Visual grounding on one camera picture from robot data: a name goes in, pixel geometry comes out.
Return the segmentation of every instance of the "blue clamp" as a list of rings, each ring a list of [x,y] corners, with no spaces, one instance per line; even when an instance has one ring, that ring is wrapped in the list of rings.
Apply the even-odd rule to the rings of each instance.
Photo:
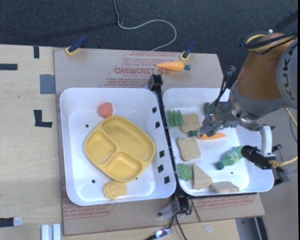
[[[83,36],[79,40],[74,42],[71,46],[69,46],[67,49],[65,49],[65,52],[70,56],[74,55],[75,53],[77,53],[78,48],[82,48],[86,42],[88,42],[88,37]]]
[[[197,43],[193,41],[189,47],[183,51],[183,53],[180,54],[180,59],[185,62],[187,59],[189,59],[190,53],[195,51],[197,49]]]

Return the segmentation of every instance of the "white cable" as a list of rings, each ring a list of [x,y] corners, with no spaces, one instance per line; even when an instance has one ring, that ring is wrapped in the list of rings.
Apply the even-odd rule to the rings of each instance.
[[[158,49],[160,49],[160,48],[162,48],[162,47],[169,46],[169,45],[171,45],[171,44],[176,40],[176,38],[177,38],[177,30],[176,30],[176,28],[175,28],[170,22],[168,22],[168,21],[166,21],[166,20],[163,20],[163,19],[153,19],[153,20],[147,21],[147,22],[145,22],[145,23],[143,23],[143,24],[141,24],[141,25],[139,25],[139,26],[135,26],[135,27],[124,27],[124,26],[122,26],[122,25],[120,24],[120,20],[119,20],[120,17],[119,17],[119,12],[118,12],[118,9],[117,9],[117,3],[116,3],[116,0],[112,0],[112,1],[113,1],[115,13],[116,13],[116,17],[117,17],[117,24],[118,24],[118,26],[119,26],[120,28],[122,28],[122,29],[124,29],[124,30],[135,30],[135,29],[141,28],[141,27],[143,27],[144,25],[147,25],[147,24],[152,23],[152,22],[163,22],[163,23],[166,23],[166,24],[170,25],[170,26],[173,28],[173,31],[174,31],[174,38],[172,39],[172,41],[170,41],[170,42],[168,42],[167,44],[164,44],[164,45],[162,45],[162,46],[159,46],[159,47],[157,47],[157,48],[155,48],[155,49],[153,49],[153,50],[151,50],[151,51],[155,51],[155,50],[158,50]]]

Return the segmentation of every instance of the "bottle cap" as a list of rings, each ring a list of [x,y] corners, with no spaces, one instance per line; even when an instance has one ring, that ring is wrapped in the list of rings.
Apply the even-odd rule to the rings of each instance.
[[[222,162],[217,162],[215,167],[218,169],[218,170],[222,170],[223,168],[225,168],[224,164]]]

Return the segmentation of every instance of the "orange carrot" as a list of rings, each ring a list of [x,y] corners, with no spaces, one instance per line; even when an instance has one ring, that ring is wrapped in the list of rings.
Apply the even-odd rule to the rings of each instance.
[[[208,137],[206,134],[204,134],[204,135],[202,135],[202,136],[200,136],[199,134],[197,134],[196,136],[197,136],[197,138],[200,139],[200,140],[212,140],[212,139],[223,138],[223,137],[225,137],[226,135],[223,134],[223,133],[221,133],[221,132],[218,132],[218,131],[217,131],[215,135],[212,135],[212,136],[210,136],[210,137]]]
[[[185,68],[185,64],[182,61],[171,61],[159,63],[156,65],[158,68],[173,70],[173,71],[181,71]]]

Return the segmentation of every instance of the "cardboard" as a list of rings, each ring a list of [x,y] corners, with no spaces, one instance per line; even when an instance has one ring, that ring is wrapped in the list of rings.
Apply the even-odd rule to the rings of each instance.
[[[69,200],[65,188],[60,94],[73,87],[146,88],[152,74],[162,75],[162,92],[169,88],[219,88],[223,76],[217,55],[193,53],[186,62],[191,69],[178,72],[156,67],[157,63],[177,61],[178,52],[79,49],[69,56],[64,48],[55,48],[53,55],[64,235],[168,225],[168,220],[157,218],[157,210],[168,205],[170,198],[92,206],[79,206]],[[193,204],[193,212],[180,217],[180,223],[264,215],[259,194],[199,198]]]

